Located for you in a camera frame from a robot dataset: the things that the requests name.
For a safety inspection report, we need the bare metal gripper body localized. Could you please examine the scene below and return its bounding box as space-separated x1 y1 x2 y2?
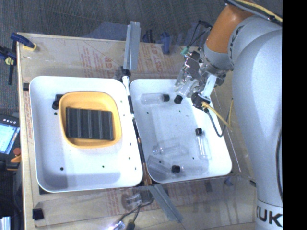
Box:
181 51 226 85

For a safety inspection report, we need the clear plastic bottle black cap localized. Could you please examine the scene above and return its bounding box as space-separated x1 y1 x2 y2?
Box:
195 127 212 161
146 155 181 180
140 92 171 105
173 80 192 105

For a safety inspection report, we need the white plastic tray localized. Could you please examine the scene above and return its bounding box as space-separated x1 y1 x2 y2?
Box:
28 75 144 193
129 78 233 184

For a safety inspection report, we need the thin black and white rod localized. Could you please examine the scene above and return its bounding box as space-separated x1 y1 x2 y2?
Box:
121 75 152 186

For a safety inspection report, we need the clear plastic bottle without cap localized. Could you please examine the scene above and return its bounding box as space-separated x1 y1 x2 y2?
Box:
152 138 188 156

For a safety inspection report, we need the yellow bowl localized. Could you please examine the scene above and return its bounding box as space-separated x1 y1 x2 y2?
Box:
58 91 123 149

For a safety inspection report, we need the black ribbed block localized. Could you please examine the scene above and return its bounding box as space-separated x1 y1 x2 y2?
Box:
65 107 114 141

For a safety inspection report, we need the brown cardboard board red print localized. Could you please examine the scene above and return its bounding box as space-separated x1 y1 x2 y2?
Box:
16 32 256 230

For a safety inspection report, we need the black round-ended object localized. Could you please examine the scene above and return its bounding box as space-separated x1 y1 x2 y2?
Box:
51 94 64 110

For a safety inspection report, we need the black cylinder on white bracket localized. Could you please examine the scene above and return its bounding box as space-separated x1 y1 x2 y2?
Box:
191 74 218 110

